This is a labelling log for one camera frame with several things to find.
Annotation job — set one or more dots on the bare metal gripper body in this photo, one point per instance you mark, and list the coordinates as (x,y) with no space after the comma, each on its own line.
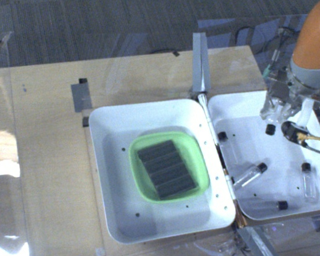
(282,88)

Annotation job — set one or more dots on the clear bottle with black cap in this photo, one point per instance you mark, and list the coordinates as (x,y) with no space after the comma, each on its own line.
(222,135)
(282,205)
(270,129)
(309,185)
(249,176)

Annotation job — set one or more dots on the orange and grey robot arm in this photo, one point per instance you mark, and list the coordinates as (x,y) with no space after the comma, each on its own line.
(312,42)

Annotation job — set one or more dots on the white plastic tray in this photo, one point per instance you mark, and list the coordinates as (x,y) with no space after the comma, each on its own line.
(271,152)
(112,125)

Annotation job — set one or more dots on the dark grey ridged block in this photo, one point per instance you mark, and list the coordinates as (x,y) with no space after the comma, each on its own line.
(167,169)

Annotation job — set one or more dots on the green bowl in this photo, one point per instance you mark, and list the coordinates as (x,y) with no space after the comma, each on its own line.
(138,169)

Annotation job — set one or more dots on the black cylinder on white bracket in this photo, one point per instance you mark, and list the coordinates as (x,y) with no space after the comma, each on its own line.
(293,132)

